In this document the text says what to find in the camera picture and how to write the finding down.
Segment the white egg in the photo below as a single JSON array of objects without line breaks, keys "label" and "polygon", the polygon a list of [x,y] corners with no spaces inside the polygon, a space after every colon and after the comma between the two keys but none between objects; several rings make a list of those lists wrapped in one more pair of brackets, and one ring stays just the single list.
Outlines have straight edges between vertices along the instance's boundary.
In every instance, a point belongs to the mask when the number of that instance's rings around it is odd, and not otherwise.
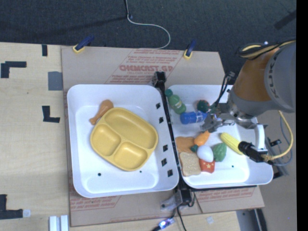
[{"label": "white egg", "polygon": [[197,156],[210,163],[214,160],[214,154],[213,154],[213,151],[211,149],[211,147],[207,146],[207,145],[201,145],[198,147],[197,149]]}]

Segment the yellow cable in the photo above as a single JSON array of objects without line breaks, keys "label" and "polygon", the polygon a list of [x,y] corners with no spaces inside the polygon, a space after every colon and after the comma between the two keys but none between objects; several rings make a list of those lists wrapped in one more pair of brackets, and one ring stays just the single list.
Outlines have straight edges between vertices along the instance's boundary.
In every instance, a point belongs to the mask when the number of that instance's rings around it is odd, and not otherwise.
[{"label": "yellow cable", "polygon": [[278,112],[279,112],[281,118],[283,119],[283,122],[285,123],[286,127],[287,127],[288,130],[289,130],[289,133],[290,133],[290,144],[289,144],[288,149],[285,150],[285,152],[283,152],[283,153],[281,153],[281,154],[279,154],[279,155],[265,155],[265,154],[262,155],[262,157],[263,157],[266,161],[274,160],[274,159],[277,159],[277,158],[280,158],[280,157],[286,155],[286,154],[291,150],[291,148],[292,148],[292,146],[293,146],[293,133],[292,133],[292,130],[291,130],[291,128],[290,128],[290,126],[289,126],[287,120],[285,119],[284,115],[282,114],[282,112],[281,112],[280,110],[279,110]]}]

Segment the blue cylinder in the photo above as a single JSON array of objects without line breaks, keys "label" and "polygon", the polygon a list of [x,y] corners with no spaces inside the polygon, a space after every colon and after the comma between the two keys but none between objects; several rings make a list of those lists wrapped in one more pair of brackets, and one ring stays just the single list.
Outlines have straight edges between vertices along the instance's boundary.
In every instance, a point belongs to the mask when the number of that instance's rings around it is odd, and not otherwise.
[{"label": "blue cylinder", "polygon": [[189,123],[197,123],[204,121],[207,117],[207,113],[202,111],[192,111],[192,112],[184,112],[180,115],[180,120],[182,124],[189,124]]}]

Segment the blue clamp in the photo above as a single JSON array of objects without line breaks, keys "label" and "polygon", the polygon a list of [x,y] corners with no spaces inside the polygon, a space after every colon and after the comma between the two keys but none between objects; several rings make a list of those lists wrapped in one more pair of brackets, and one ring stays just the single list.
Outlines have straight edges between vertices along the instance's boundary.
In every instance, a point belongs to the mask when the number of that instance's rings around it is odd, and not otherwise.
[{"label": "blue clamp", "polygon": [[184,52],[183,57],[184,57],[185,59],[188,60],[188,59],[190,59],[190,58],[192,57],[192,54],[193,54],[192,51],[193,51],[195,45],[196,45],[196,40],[192,39],[191,42],[190,42],[190,44],[187,46],[187,48],[186,48],[186,50],[185,50],[185,52]]},{"label": "blue clamp", "polygon": [[89,46],[92,43],[93,40],[94,40],[93,35],[85,37],[79,44],[77,44],[73,47],[73,51],[76,54],[82,52],[85,49],[84,47]]}]

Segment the toy chicken drumstick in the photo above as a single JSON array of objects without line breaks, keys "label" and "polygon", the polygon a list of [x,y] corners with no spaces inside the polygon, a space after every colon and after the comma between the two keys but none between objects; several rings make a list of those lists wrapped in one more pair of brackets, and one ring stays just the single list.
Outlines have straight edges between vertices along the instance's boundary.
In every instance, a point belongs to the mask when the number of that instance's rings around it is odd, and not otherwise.
[{"label": "toy chicken drumstick", "polygon": [[109,99],[104,100],[101,103],[100,108],[97,114],[95,115],[95,117],[90,119],[90,123],[92,125],[95,125],[97,120],[101,118],[108,110],[112,109],[113,107],[114,107],[114,104]]}]

